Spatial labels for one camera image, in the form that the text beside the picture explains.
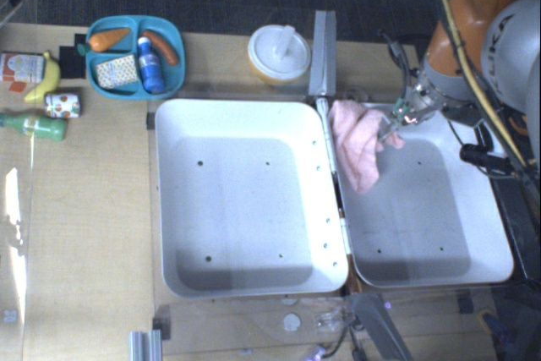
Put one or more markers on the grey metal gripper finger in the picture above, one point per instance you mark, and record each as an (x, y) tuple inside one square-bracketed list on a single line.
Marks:
[(389, 120), (389, 133)]

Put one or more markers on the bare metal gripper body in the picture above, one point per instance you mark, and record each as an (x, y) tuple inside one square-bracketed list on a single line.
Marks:
[(416, 103)]

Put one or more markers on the pink cloth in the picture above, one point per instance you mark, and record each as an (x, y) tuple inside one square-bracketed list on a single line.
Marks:
[(355, 143)]

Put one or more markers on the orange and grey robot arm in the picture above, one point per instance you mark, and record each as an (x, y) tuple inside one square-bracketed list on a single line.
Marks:
[(503, 42)]

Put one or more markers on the white plastic tray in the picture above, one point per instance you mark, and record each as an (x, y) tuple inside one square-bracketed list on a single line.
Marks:
[(249, 198), (427, 215)]

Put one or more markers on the yellow cup with white lid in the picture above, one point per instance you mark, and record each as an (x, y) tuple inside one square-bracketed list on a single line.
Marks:
[(279, 50)]

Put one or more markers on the brown sausage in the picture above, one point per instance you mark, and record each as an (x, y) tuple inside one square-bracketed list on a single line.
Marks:
[(162, 47)]

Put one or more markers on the blue bottle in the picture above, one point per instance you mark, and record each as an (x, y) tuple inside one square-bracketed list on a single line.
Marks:
[(150, 67)]

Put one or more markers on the blue divided plate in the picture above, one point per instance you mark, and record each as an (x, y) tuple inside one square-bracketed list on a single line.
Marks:
[(127, 92)]

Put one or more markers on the yellow and white cracker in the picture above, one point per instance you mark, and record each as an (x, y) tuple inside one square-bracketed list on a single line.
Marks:
[(117, 72)]

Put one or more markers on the orange carrot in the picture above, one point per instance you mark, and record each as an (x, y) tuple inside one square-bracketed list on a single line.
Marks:
[(107, 39)]

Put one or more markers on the white can with orange print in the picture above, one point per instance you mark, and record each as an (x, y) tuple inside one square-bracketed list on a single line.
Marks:
[(62, 105)]

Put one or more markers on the yellow banana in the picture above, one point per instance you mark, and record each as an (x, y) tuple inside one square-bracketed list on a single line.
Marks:
[(48, 80)]

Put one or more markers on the green bottle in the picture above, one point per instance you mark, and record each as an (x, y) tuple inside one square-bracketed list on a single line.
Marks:
[(38, 127)]

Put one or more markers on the white and orange carton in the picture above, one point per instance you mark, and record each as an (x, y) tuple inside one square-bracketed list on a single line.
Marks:
[(21, 67)]

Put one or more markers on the black cylinder on white bracket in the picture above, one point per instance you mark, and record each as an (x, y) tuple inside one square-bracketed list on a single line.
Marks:
[(486, 160)]

